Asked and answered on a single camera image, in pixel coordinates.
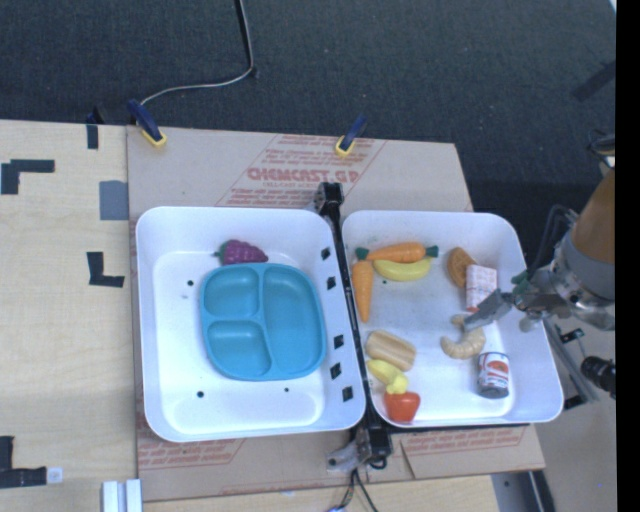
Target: wooden surface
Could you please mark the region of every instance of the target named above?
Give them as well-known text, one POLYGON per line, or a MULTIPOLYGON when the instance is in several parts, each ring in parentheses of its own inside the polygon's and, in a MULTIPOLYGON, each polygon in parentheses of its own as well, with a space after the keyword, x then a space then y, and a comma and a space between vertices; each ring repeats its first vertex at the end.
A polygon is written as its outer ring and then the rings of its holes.
MULTIPOLYGON (((0 121, 0 163, 53 159, 0 195, 0 435, 14 467, 57 466, 64 482, 0 490, 3 510, 99 510, 103 481, 136 478, 129 223, 101 221, 99 184, 126 181, 123 127, 0 121), (103 252, 123 288, 89 285, 103 252)), ((497 511, 489 476, 367 486, 380 510, 497 511)), ((344 489, 170 503, 147 511, 326 510, 344 489)), ((349 511, 367 510, 360 491, 349 511)))

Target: cardboard sheet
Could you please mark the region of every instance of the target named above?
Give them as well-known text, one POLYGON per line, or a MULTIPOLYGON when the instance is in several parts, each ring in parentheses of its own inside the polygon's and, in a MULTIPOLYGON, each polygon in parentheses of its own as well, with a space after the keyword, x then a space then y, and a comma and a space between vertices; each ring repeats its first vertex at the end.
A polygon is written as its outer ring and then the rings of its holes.
MULTIPOLYGON (((156 206, 305 208, 318 184, 343 185, 343 216, 361 209, 471 211, 455 147, 359 139, 339 158, 333 137, 163 128, 155 148, 127 128, 131 287, 137 389, 138 476, 145 501, 342 486, 326 454, 348 432, 176 444, 145 421, 139 350, 135 225, 156 206)), ((384 470, 367 481, 533 470, 544 467, 533 426, 430 431, 393 436, 384 470)))

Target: orange carrot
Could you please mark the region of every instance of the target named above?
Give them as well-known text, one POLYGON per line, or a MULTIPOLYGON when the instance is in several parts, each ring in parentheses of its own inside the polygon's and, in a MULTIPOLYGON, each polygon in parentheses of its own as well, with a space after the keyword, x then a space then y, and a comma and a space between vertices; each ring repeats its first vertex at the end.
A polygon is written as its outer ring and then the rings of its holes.
POLYGON ((369 321, 371 296, 373 294, 373 263, 360 260, 351 267, 351 282, 358 314, 363 322, 369 321))
POLYGON ((395 261, 396 263, 414 263, 424 258, 426 254, 427 248, 420 242, 402 242, 369 251, 366 254, 366 259, 389 260, 395 261))

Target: tin can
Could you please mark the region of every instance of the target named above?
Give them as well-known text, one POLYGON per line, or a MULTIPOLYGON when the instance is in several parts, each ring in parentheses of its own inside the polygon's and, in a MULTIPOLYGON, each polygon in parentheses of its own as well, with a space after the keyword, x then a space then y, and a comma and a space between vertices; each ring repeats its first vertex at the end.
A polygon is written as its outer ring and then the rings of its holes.
POLYGON ((485 398, 509 395, 509 358, 501 352, 484 352, 478 356, 478 394, 485 398))

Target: blue bowl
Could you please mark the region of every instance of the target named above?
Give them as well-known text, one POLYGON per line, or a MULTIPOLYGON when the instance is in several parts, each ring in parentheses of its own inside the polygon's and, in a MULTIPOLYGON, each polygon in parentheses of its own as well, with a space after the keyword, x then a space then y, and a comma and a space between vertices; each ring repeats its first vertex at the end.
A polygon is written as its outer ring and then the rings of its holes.
POLYGON ((315 286, 295 267, 242 263, 215 269, 202 282, 200 318, 209 359, 233 379, 304 377, 326 355, 315 286))

